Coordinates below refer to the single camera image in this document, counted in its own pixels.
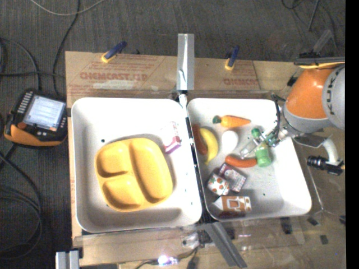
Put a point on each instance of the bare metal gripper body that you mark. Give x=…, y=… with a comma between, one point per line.
x=276, y=139

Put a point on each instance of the white can with red fruit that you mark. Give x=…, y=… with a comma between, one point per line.
x=218, y=185

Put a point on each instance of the orange carrot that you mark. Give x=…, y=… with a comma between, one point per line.
x=234, y=121

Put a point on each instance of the black cylinder on white bracket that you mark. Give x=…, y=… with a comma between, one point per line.
x=325, y=164

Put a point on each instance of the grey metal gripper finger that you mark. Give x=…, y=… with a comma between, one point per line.
x=257, y=140
x=246, y=151

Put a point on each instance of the orange and white carton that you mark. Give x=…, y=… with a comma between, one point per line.
x=234, y=204

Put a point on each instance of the white egg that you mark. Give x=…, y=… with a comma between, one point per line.
x=230, y=140

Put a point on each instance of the yellow banana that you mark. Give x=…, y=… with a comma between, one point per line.
x=212, y=146

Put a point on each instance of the yellow divided plate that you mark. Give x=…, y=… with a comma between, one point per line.
x=134, y=175

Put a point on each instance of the white plastic tray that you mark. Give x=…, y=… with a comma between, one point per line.
x=126, y=116
x=277, y=189

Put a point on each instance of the brown cardboard board red print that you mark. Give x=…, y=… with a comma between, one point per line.
x=117, y=74

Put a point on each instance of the purple carton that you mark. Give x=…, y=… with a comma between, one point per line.
x=234, y=178

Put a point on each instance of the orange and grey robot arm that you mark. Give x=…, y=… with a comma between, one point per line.
x=307, y=97

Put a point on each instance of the green bottle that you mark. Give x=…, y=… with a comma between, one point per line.
x=263, y=157

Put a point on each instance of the pink and white carton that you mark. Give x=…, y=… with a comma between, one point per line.
x=172, y=143

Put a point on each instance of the dark red sausage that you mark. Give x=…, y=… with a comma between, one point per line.
x=197, y=141

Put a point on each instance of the orange sausage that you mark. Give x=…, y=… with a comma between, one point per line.
x=241, y=162

